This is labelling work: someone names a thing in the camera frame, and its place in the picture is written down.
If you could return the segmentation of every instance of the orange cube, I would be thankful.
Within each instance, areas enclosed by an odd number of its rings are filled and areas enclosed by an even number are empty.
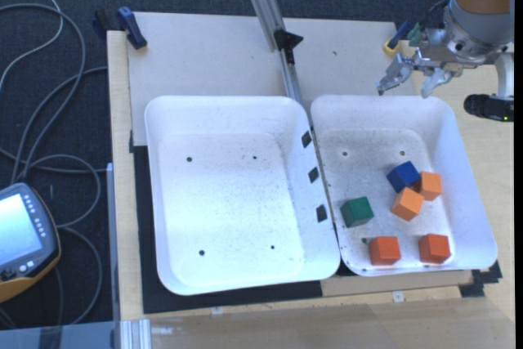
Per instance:
[[[420,179],[414,184],[414,190],[427,201],[433,201],[441,195],[441,176],[439,173],[420,172]]]
[[[450,257],[449,238],[446,235],[424,235],[418,242],[419,260],[443,263]]]
[[[379,236],[369,244],[373,265],[394,265],[401,259],[400,244],[395,236]]]
[[[422,209],[423,195],[414,192],[410,188],[404,188],[392,204],[392,213],[406,221],[416,217]]]

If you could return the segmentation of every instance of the black hole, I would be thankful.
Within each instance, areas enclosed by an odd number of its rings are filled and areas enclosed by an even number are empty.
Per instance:
[[[302,135],[303,148],[305,149],[311,142],[312,142],[311,134],[307,131],[305,134]]]
[[[320,205],[316,209],[316,216],[318,217],[318,222],[325,221],[327,219],[327,210],[323,205]]]
[[[311,181],[311,183],[313,181],[315,181],[316,179],[318,179],[318,177],[320,177],[320,172],[318,171],[318,168],[313,168],[310,172],[309,172],[309,180]]]

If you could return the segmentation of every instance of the green cube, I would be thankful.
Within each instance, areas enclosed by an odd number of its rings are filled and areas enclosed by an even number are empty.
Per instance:
[[[374,217],[373,210],[366,196],[350,199],[340,209],[342,210],[343,221],[347,227],[362,226]]]

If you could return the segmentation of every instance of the black floor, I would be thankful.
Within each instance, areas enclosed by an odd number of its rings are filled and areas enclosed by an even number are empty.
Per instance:
[[[105,44],[92,28],[94,12],[104,8],[113,24],[122,6],[135,11],[254,15],[250,0],[56,0],[60,9],[77,26],[85,43],[85,69],[106,65]],[[438,0],[279,0],[284,16],[340,20],[393,21],[412,24],[423,18],[427,5]],[[50,39],[58,29],[58,16],[41,7],[22,7],[21,3],[41,3],[52,7],[49,0],[0,0],[0,75],[16,57]],[[438,25],[440,10],[430,15],[429,25]],[[28,122],[38,105],[68,78],[77,74],[83,62],[80,38],[69,23],[51,46],[17,62],[5,77],[0,91],[0,188],[10,185],[16,155]],[[101,181],[99,201],[92,212],[72,226],[85,236],[100,254],[103,266],[99,297],[80,322],[112,319],[109,261],[109,232],[105,174],[111,161],[109,94],[106,72],[85,75],[60,117],[49,124],[53,114],[66,100],[73,84],[49,98],[25,138],[20,157],[31,163],[54,154],[67,154],[85,159],[98,170]],[[74,220],[90,208],[96,198],[96,179],[86,166],[71,157],[49,158],[43,165],[54,168],[81,169],[83,173],[64,174],[31,168],[25,179],[47,201],[56,223]],[[24,163],[18,165],[19,171]],[[32,289],[1,305],[0,329],[56,324],[63,302],[62,324],[79,318],[96,295],[97,262],[83,240],[67,230],[60,230],[63,256],[58,265],[63,298],[55,272]]]

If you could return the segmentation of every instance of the white cable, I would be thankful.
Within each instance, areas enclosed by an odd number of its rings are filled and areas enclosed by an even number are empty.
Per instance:
[[[58,3],[56,3],[56,0],[51,0],[52,4],[54,5],[55,9],[57,9],[58,11],[60,11],[60,7],[58,6]],[[64,27],[64,19],[62,17],[60,17],[60,26],[58,27],[58,30],[56,31],[56,34],[49,40],[47,41],[46,43],[34,48],[33,50],[30,50],[30,51],[27,51],[25,52],[24,54],[22,54],[21,56],[18,56],[16,57],[6,68],[5,70],[3,70],[2,72],[2,78],[0,78],[0,93],[2,93],[2,86],[3,84],[5,83],[5,80],[6,80],[6,77],[7,77],[7,74],[11,71],[11,69],[13,68],[13,66],[18,63],[20,60],[23,60],[25,57],[27,56],[30,56],[31,54],[37,52],[37,51],[40,51],[42,50],[43,48],[49,46],[50,44],[52,44],[53,42],[56,41],[56,39],[60,36],[61,32],[62,32],[62,28]]]

